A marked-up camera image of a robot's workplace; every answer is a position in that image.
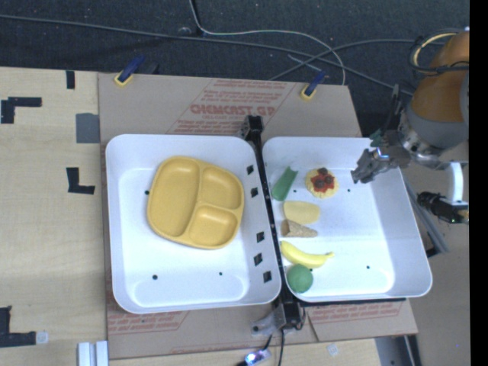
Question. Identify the yellow divided plate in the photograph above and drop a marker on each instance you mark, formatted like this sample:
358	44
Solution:
179	200

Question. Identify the thin black rod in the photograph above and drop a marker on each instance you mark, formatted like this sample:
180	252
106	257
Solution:
268	204

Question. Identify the yellow potato chip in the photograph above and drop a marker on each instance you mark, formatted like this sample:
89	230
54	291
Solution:
301	212

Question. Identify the green ball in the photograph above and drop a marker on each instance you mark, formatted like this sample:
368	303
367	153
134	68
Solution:
300	278

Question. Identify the brown cardboard board red print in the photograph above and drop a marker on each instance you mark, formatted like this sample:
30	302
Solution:
152	105

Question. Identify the tan cone wedge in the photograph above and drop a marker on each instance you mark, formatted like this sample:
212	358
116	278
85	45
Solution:
295	230

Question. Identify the yellow banana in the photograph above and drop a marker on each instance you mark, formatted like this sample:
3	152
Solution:
301	257

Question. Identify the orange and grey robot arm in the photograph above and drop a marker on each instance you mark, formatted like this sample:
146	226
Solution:
438	97

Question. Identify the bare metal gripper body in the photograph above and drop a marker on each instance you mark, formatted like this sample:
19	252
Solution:
396	153

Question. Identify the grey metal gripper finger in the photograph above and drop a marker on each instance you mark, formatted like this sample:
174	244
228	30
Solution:
368	158
362	174

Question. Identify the yellow spaghetti with meatballs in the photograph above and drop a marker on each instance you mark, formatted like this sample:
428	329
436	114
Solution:
322	183

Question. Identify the black cylinder on white bracket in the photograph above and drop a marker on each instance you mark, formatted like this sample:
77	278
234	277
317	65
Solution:
442	204

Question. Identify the white plastic tray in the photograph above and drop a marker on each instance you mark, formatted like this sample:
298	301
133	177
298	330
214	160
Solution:
362	235
190	277

